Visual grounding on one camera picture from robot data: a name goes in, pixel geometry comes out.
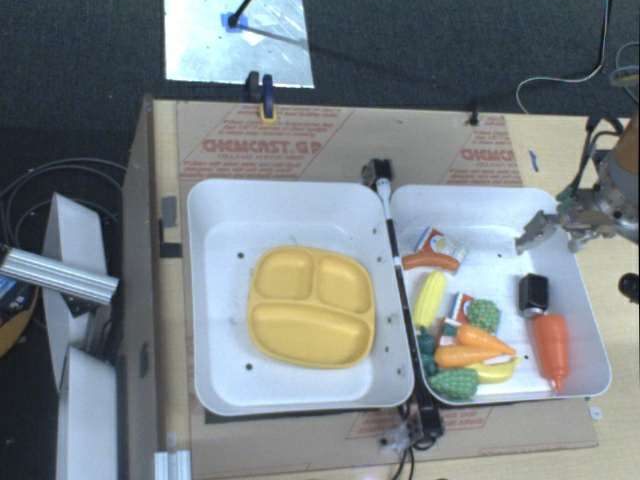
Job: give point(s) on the orange sausage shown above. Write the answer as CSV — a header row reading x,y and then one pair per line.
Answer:
x,y
430,262

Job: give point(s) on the dark green toy vegetable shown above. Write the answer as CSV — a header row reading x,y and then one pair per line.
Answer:
x,y
426,348

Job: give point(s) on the orange carrot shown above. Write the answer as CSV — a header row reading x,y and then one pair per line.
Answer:
x,y
462,355
482,339

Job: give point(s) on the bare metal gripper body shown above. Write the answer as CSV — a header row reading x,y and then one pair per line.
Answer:
x,y
597,213

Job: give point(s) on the yellow corn cob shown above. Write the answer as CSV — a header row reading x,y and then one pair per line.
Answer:
x,y
430,298

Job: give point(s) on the white plastic tray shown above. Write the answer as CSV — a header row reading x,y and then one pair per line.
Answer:
x,y
500,208
225,318

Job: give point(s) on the green broccoli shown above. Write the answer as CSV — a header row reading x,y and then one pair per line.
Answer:
x,y
483,315

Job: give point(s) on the small red and white carton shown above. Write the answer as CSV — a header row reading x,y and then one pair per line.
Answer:
x,y
460,305

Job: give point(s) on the large red and white carton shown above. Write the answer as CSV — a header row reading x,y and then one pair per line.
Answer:
x,y
440,244

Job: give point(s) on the brown cardboard board red print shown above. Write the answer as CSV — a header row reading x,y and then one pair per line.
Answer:
x,y
310,143

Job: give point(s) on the black can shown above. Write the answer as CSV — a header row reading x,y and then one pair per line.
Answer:
x,y
534,293

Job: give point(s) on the yellow divided plate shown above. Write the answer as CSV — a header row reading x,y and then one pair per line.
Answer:
x,y
310,308

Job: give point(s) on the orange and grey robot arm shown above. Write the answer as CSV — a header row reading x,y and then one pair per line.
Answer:
x,y
625,165

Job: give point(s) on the thin black and white rod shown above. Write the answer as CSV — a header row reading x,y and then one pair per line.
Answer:
x,y
395,243

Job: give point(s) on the yellow banana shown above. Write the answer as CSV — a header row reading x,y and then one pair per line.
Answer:
x,y
497,370

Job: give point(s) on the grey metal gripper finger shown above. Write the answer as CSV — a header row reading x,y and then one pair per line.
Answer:
x,y
582,239
537,230

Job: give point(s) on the green grapes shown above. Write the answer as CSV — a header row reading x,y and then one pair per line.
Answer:
x,y
455,383

